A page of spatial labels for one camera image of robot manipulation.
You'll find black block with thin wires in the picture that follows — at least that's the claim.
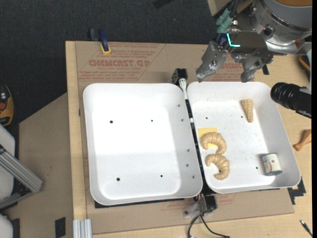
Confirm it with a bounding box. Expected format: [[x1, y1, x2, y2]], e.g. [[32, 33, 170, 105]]
[[171, 68, 188, 85], [182, 194, 218, 219]]

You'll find small white can red print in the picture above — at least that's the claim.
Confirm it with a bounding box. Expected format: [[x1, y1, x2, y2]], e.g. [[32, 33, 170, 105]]
[[262, 152, 283, 177]]

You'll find black cylinder on white bracket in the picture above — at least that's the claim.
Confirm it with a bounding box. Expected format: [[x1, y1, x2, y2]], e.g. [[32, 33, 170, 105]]
[[270, 40, 313, 119]]

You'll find white plastic tray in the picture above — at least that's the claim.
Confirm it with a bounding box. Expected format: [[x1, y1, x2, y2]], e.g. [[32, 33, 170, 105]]
[[82, 82, 204, 206], [186, 81, 302, 194]]

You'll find yellow cheese slice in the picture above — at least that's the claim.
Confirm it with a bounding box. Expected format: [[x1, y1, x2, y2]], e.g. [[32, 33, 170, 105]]
[[197, 127, 219, 149]]

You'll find tan croissant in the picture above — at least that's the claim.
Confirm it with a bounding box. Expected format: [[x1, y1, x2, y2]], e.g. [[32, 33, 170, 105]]
[[205, 153, 231, 181], [200, 131, 227, 156]]

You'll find thin black and white rod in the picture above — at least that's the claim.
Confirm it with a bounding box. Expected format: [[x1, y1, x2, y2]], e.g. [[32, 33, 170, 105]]
[[178, 78, 207, 193]]

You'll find brown cardboard board red print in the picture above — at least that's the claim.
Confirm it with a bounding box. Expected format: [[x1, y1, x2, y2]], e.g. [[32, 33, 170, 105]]
[[75, 41, 295, 235]]

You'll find brown chicken drumstick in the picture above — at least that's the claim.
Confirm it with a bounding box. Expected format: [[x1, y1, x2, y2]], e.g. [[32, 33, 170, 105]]
[[293, 128, 313, 152]]

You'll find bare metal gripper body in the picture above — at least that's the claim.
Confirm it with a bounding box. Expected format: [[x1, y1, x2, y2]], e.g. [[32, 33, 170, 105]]
[[226, 30, 307, 65]]

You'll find tan ice cream cone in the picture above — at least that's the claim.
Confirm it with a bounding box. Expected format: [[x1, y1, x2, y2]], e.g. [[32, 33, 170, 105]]
[[240, 98, 255, 123]]

